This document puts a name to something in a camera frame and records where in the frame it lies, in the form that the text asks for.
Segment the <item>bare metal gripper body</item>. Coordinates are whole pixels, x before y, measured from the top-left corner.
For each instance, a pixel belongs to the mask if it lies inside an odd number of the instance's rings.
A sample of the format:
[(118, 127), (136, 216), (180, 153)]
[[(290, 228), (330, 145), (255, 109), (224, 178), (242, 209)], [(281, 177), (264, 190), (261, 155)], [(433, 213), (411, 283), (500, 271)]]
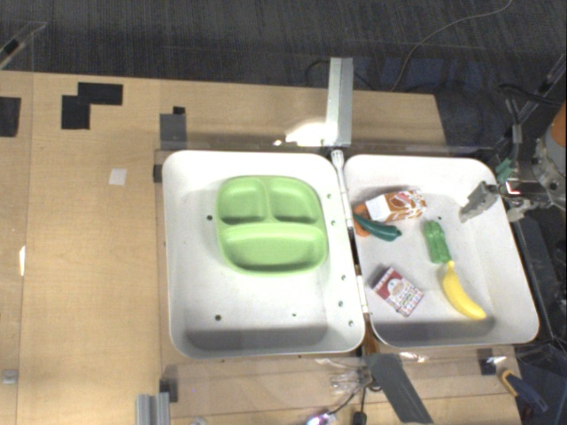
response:
[(532, 208), (549, 208), (552, 201), (548, 191), (537, 181), (508, 179), (498, 184), (498, 191), (509, 207), (528, 205)]

